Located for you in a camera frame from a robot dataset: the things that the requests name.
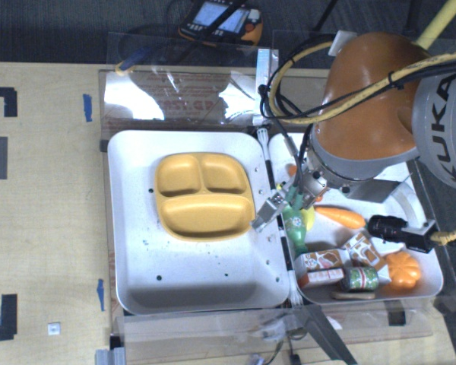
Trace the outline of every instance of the yellow pole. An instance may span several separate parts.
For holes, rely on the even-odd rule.
[[[428,49],[446,28],[449,22],[456,15],[456,0],[447,0],[441,11],[432,19],[431,23],[421,34],[417,43],[424,49]]]

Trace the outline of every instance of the small carton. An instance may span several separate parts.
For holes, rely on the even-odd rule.
[[[325,269],[342,268],[343,259],[338,249],[324,250],[321,252],[307,252],[296,258],[293,264],[298,278],[309,271],[322,271]]]
[[[348,240],[344,248],[348,251],[354,266],[372,266],[377,271],[378,279],[382,284],[388,284],[391,281],[387,262],[362,233]]]
[[[342,268],[328,269],[325,271],[309,271],[297,280],[297,284],[300,289],[307,289],[320,285],[334,284],[343,278],[344,271]]]

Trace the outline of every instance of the green can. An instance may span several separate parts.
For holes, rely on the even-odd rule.
[[[378,288],[378,273],[372,266],[362,266],[344,269],[344,279],[341,287],[348,292],[376,290]]]

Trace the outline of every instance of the yellow tray compartment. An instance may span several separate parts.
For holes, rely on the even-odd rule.
[[[240,236],[255,218],[252,189],[242,165],[218,153],[174,154],[155,173],[160,223],[182,240]]]

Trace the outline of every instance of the pumpkin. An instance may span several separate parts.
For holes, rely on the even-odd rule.
[[[396,252],[385,258],[391,283],[389,287],[402,290],[412,289],[421,277],[417,260],[408,252]]]

